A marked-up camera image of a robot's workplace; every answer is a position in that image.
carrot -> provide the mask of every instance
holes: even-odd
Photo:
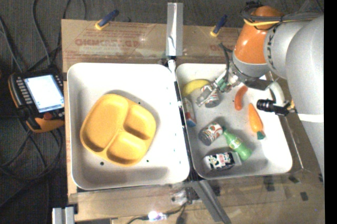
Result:
[[[254,131],[254,133],[257,134],[257,138],[259,140],[262,140],[264,138],[263,124],[259,114],[257,113],[252,103],[248,104],[248,116],[252,130]]]
[[[237,111],[242,109],[242,98],[243,95],[247,92],[248,87],[247,86],[242,86],[236,93],[235,98],[234,98],[234,107]]]

screen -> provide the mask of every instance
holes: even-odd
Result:
[[[51,74],[24,81],[40,113],[64,107],[63,94]]]

blue and yellow clamp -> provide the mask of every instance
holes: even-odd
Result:
[[[109,21],[111,21],[116,16],[118,16],[119,13],[120,12],[117,9],[115,9],[114,11],[112,11],[108,15],[106,15],[103,19],[101,19],[97,23],[95,23],[95,27],[98,30],[102,30],[104,27],[108,26]]]
[[[227,22],[227,15],[225,14],[221,17],[220,21],[218,21],[218,23],[214,26],[213,30],[211,31],[211,36],[214,37],[218,36],[220,28],[224,26],[226,22]]]

yellow divided dish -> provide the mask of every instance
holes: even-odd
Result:
[[[146,154],[156,131],[153,115],[139,104],[116,94],[100,97],[86,116],[82,145],[121,166],[132,166]]]

banana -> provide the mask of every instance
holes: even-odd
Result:
[[[201,87],[203,87],[203,86],[205,86],[209,83],[210,82],[208,80],[205,80],[205,79],[196,79],[196,80],[192,80],[192,81],[186,83],[183,87],[182,97],[184,98],[185,96],[188,96],[194,90],[200,89]]]

